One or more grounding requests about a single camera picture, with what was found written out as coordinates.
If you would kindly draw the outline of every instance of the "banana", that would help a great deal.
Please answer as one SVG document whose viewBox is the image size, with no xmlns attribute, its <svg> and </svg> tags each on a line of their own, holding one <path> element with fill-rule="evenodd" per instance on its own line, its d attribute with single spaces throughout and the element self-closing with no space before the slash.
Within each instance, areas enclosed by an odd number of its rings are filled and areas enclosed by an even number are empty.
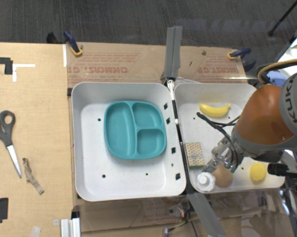
<svg viewBox="0 0 297 237">
<path fill-rule="evenodd" d="M 231 106 L 230 103 L 228 103 L 227 105 L 225 105 L 223 107 L 213 107 L 213 106 L 206 105 L 206 104 L 199 105 L 200 110 L 204 114 L 209 115 L 211 117 L 223 117 L 224 115 L 227 114 L 227 111 L 230 106 Z"/>
</svg>

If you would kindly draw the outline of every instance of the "scissors blade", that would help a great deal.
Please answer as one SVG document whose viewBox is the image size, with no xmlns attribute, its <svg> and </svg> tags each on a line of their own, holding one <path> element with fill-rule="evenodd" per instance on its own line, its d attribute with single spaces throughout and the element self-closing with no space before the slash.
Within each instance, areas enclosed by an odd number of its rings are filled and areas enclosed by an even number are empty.
<svg viewBox="0 0 297 237">
<path fill-rule="evenodd" d="M 7 149 L 9 151 L 10 158 L 11 158 L 12 162 L 14 163 L 14 166 L 18 173 L 18 176 L 21 178 L 21 171 L 20 171 L 20 167 L 19 167 L 19 163 L 18 163 L 18 159 L 17 159 L 17 155 L 15 152 L 14 146 L 10 145 L 7 147 Z"/>
</svg>

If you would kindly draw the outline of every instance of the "teal divided plate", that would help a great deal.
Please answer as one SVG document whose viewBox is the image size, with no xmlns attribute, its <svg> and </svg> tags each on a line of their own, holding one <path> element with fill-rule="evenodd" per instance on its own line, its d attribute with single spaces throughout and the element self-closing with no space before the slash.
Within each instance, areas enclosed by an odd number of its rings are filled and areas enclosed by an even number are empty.
<svg viewBox="0 0 297 237">
<path fill-rule="evenodd" d="M 108 150 L 122 159 L 148 159 L 164 152 L 166 130 L 158 108 L 141 101 L 119 101 L 105 111 Z"/>
</svg>

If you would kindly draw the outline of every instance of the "white tray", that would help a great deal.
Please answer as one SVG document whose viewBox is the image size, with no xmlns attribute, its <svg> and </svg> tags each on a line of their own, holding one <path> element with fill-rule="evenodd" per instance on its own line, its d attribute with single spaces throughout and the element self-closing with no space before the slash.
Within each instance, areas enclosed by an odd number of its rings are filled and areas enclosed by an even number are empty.
<svg viewBox="0 0 297 237">
<path fill-rule="evenodd" d="M 223 138 L 223 135 L 212 128 L 206 121 L 200 119 L 196 113 L 201 112 L 200 103 L 212 106 L 222 106 L 222 103 L 231 103 L 228 114 L 224 118 L 210 118 L 212 121 L 228 123 L 239 116 L 249 99 L 256 90 L 249 84 L 212 84 L 212 83 L 181 83 L 175 88 L 175 98 L 179 123 L 184 143 L 200 142 L 205 163 L 211 158 L 211 150 Z M 232 127 L 226 126 L 225 131 L 230 134 Z M 233 181 L 227 188 L 215 186 L 211 192 L 221 193 L 255 189 L 272 189 L 283 185 L 285 177 L 270 175 L 267 173 L 263 182 L 255 184 L 250 179 L 250 167 L 256 161 L 244 158 L 241 165 L 233 174 Z M 197 188 L 197 176 L 202 169 L 190 169 L 189 176 L 193 187 Z"/>
<path fill-rule="evenodd" d="M 104 138 L 105 110 L 109 104 L 122 100 L 146 101 L 159 108 L 167 135 L 166 149 L 161 155 L 127 160 L 116 158 L 108 151 Z M 75 183 L 77 193 L 84 200 L 170 197 L 185 190 L 183 158 L 171 96 L 165 86 L 158 83 L 83 82 L 73 88 L 72 105 Z"/>
</svg>

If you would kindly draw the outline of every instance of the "scissors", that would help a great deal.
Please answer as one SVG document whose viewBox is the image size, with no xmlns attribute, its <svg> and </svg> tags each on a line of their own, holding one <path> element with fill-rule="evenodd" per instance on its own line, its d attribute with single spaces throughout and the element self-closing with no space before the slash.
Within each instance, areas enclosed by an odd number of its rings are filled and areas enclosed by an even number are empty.
<svg viewBox="0 0 297 237">
<path fill-rule="evenodd" d="M 7 116 L 11 117 L 11 121 L 9 123 L 5 121 L 5 118 Z M 15 121 L 16 121 L 16 117 L 14 113 L 10 111 L 3 111 L 0 113 L 0 139 L 3 140 L 5 146 L 7 147 L 10 158 L 14 163 L 18 176 L 21 178 L 21 171 L 20 171 L 17 155 L 11 140 L 11 131 L 12 131 L 13 125 L 15 124 Z"/>
</svg>

